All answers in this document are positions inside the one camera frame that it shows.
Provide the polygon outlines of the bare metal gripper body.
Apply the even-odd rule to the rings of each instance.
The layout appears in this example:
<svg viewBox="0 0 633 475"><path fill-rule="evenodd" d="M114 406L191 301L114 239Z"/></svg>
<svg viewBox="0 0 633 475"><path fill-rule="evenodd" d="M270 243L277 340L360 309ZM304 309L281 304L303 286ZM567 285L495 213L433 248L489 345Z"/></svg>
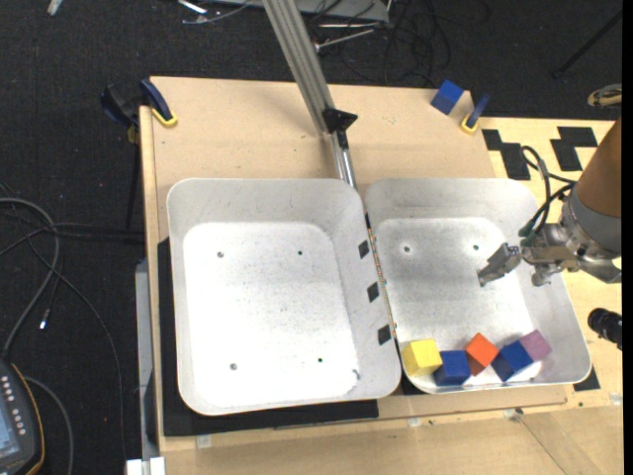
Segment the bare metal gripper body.
<svg viewBox="0 0 633 475"><path fill-rule="evenodd" d="M536 264L550 264L551 278L564 271L582 271L603 283L621 282L621 270L614 263L620 253L578 227L545 224L537 231L527 224L518 235L523 260L532 268Z"/></svg>

